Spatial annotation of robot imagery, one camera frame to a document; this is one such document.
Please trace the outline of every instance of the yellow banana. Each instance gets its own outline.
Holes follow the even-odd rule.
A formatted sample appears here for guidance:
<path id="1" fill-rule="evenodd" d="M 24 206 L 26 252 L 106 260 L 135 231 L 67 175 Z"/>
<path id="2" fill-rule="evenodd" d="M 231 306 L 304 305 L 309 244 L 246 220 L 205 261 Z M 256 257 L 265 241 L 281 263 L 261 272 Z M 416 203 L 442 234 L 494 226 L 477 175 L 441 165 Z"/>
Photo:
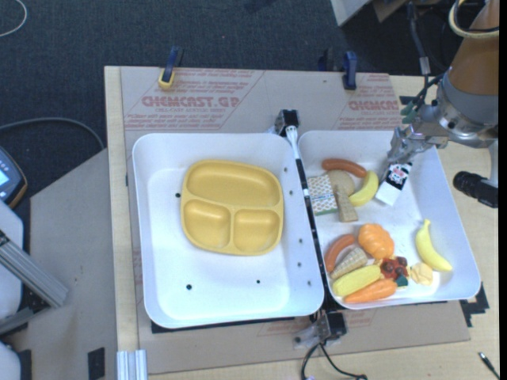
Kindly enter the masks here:
<path id="1" fill-rule="evenodd" d="M 372 170 L 366 172 L 361 188 L 349 197 L 350 203 L 354 207 L 365 205 L 370 201 L 379 188 L 379 177 Z"/>
<path id="2" fill-rule="evenodd" d="M 433 270 L 439 272 L 450 272 L 451 264 L 441 256 L 433 247 L 431 237 L 429 236 L 430 221 L 425 219 L 422 227 L 415 234 L 415 245 L 421 259 Z"/>

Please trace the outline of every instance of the white tray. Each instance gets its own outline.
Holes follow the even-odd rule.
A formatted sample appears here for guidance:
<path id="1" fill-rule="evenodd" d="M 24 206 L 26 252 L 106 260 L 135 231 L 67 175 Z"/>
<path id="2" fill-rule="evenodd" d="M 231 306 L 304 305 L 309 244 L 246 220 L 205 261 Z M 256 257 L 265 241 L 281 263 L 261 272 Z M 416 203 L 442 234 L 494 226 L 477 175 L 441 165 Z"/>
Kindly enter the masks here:
<path id="1" fill-rule="evenodd" d="M 232 256 L 192 245 L 180 199 L 190 165 L 205 159 L 271 171 L 284 195 L 280 243 L 262 256 Z M 271 134 L 149 134 L 132 160 L 150 319 L 179 329 L 234 321 L 306 316 L 324 297 L 299 174 L 289 143 Z"/>
<path id="2" fill-rule="evenodd" d="M 392 131 L 309 131 L 299 140 L 299 151 L 307 177 L 324 173 L 321 167 L 326 158 L 346 158 L 375 170 L 379 175 L 390 149 Z M 434 273 L 432 286 L 409 280 L 390 298 L 362 304 L 343 303 L 352 310 L 380 306 L 395 306 L 422 302 L 442 302 L 474 297 L 481 284 L 477 264 L 463 230 L 461 219 L 440 159 L 433 148 L 419 154 L 410 176 L 395 205 L 387 206 L 377 199 L 356 209 L 357 222 L 339 222 L 337 214 L 315 217 L 322 255 L 342 234 L 357 234 L 366 222 L 376 222 L 387 230 L 395 241 L 395 254 L 405 257 L 412 266 L 421 261 L 415 248 L 415 234 L 423 219 L 431 221 L 433 244 L 453 266 L 452 272 Z"/>

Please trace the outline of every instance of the blue clamp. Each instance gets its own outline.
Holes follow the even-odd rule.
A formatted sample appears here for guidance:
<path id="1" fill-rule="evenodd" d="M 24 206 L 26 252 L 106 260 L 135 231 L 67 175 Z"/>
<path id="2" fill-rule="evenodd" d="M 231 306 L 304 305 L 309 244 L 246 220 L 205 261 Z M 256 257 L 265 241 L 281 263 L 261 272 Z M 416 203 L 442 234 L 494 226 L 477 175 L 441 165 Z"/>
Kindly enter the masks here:
<path id="1" fill-rule="evenodd" d="M 174 80 L 174 67 L 178 67 L 183 56 L 183 50 L 180 47 L 173 46 L 167 59 L 166 68 L 162 70 L 158 77 L 158 86 L 162 90 L 169 90 Z"/>
<path id="2" fill-rule="evenodd" d="M 354 51 L 347 51 L 343 55 L 343 87 L 346 90 L 355 90 L 356 86 L 357 57 Z"/>

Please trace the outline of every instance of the yellow plate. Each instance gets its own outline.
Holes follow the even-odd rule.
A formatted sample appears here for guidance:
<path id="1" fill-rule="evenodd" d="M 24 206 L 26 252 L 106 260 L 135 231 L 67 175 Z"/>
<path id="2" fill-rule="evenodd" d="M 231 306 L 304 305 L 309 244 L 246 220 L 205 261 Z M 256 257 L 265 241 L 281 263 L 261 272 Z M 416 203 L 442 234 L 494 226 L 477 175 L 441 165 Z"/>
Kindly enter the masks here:
<path id="1" fill-rule="evenodd" d="M 236 161 L 190 166 L 181 191 L 186 237 L 202 249 L 261 255 L 280 241 L 284 197 L 269 170 Z"/>

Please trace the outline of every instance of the carrot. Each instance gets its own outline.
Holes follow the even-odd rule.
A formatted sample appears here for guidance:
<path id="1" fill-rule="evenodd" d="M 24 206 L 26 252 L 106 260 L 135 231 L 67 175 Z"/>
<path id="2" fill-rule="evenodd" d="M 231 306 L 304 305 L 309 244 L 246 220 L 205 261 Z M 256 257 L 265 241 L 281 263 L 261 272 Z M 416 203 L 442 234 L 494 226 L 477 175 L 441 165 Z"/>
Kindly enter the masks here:
<path id="1" fill-rule="evenodd" d="M 322 161 L 324 170 L 344 170 L 354 176 L 363 178 L 366 176 L 367 170 L 353 161 L 347 159 L 329 158 Z"/>
<path id="2" fill-rule="evenodd" d="M 333 271 L 336 259 L 340 252 L 347 246 L 353 244 L 355 240 L 356 238 L 352 234 L 345 234 L 333 242 L 324 256 L 324 264 L 326 265 L 326 271 L 328 273 Z"/>
<path id="3" fill-rule="evenodd" d="M 396 292 L 398 284 L 391 279 L 379 279 L 366 287 L 347 295 L 344 302 L 370 302 L 389 297 Z"/>

